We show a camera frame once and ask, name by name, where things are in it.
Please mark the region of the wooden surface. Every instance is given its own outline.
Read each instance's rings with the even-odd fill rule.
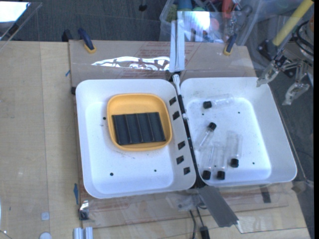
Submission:
[[[73,193],[79,176],[69,69],[67,43],[11,41],[0,54],[0,229],[13,239],[45,231],[53,239],[72,238],[82,226]],[[247,234],[232,226],[211,229],[211,238],[309,238],[296,195],[287,201],[285,207],[236,213]],[[43,212],[49,220],[41,220]],[[216,227],[210,217],[204,222]],[[192,225],[187,218],[98,228],[94,239],[188,239],[191,234],[177,235]],[[268,228],[276,231],[253,233]]]

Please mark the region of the dark gray floor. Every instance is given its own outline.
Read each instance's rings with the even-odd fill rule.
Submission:
[[[139,11],[142,0],[24,1],[42,2],[38,14],[15,36],[16,39],[30,41],[61,41],[61,35],[66,29],[78,39],[79,27],[90,33],[92,39],[157,41],[160,34],[159,17],[166,3],[166,0],[146,0],[148,8],[142,20]],[[246,43],[254,65],[259,70],[268,63],[256,53],[260,40],[272,30],[266,23],[269,22],[260,22],[256,25]],[[311,87],[291,106],[282,106],[285,92],[293,82],[293,78],[279,74],[270,86],[278,100],[279,110],[296,150],[295,159],[298,164],[298,174],[294,181],[296,193],[311,237],[314,238],[314,93]]]

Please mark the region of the blue cup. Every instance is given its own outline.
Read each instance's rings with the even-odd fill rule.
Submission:
[[[192,10],[191,0],[178,0],[177,10]]]

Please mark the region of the yellow handle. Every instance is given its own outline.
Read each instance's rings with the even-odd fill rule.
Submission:
[[[305,15],[308,9],[313,5],[312,0],[303,0],[298,8],[294,11],[291,17],[288,19],[283,28],[279,31],[276,37],[273,39],[273,44],[279,46],[291,30],[295,27],[298,21]]]

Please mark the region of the white tray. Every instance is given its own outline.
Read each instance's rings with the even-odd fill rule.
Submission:
[[[227,167],[225,180],[212,176],[205,181],[215,186],[240,186],[287,182],[295,178],[297,167],[271,90],[256,87],[257,78],[196,78],[181,85],[183,102],[194,142],[205,127],[214,122],[214,140],[225,143],[226,132],[243,136],[243,156],[239,167]],[[231,94],[234,103],[204,109],[203,102]],[[196,160],[199,153],[195,150]]]
[[[172,140],[157,150],[132,152],[111,141],[106,108],[118,94],[149,93],[160,97],[171,117]],[[175,88],[165,80],[87,80],[76,88],[83,180],[96,198],[112,198],[190,188],[196,179]],[[178,111],[180,116],[173,120]],[[178,144],[184,142],[181,149]]]

